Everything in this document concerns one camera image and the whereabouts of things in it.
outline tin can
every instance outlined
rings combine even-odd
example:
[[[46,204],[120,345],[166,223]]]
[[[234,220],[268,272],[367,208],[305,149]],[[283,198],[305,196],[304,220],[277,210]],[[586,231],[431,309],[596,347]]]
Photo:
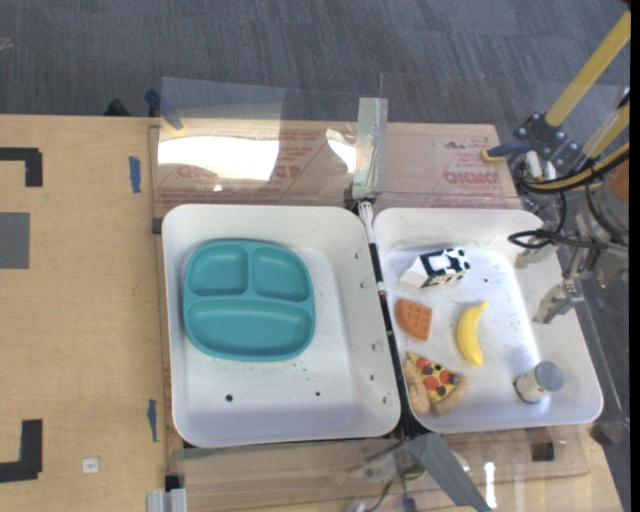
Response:
[[[564,385],[562,370],[551,361],[542,361],[513,383],[521,400],[535,404]]]

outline yellow banana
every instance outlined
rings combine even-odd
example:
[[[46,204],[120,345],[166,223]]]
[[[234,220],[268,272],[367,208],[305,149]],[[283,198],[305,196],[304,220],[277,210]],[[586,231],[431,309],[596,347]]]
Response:
[[[476,366],[482,366],[484,363],[476,329],[478,328],[480,315],[488,307],[489,303],[486,300],[482,301],[476,306],[465,309],[458,319],[458,327],[456,329],[458,348],[464,358]]]

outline yellow pole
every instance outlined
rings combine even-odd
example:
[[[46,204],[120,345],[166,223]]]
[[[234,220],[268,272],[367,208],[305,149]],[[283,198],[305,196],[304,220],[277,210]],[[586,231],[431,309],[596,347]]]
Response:
[[[629,124],[629,115],[631,109],[631,102],[627,104],[614,114],[613,119],[610,117],[604,124],[598,129],[596,133],[584,144],[582,151],[589,158],[599,157],[605,148],[613,142],[622,130]]]
[[[545,121],[549,126],[557,128],[564,122],[630,38],[631,9],[627,9],[553,107],[545,114]]]

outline gray square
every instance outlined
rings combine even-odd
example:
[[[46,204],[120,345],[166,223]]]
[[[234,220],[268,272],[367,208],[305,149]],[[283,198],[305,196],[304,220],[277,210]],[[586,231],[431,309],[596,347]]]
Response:
[[[29,268],[31,214],[0,212],[0,269]]]

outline wooden table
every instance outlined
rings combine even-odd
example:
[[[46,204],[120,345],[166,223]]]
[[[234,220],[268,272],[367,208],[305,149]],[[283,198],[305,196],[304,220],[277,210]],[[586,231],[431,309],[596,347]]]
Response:
[[[0,483],[1,510],[142,511],[146,493],[164,488],[168,429],[151,230],[156,126],[142,118],[0,115],[0,147],[43,155],[41,187],[25,186],[23,162],[0,161],[0,213],[28,214],[29,225],[28,268],[0,268],[0,464],[20,461],[22,422],[42,421],[41,471]],[[497,483],[498,509],[621,510],[602,449],[586,432],[570,434],[584,471]],[[460,439],[450,442],[464,452]],[[428,487],[415,489],[419,505],[451,506]],[[397,505],[398,492],[393,487],[395,501],[380,510]]]

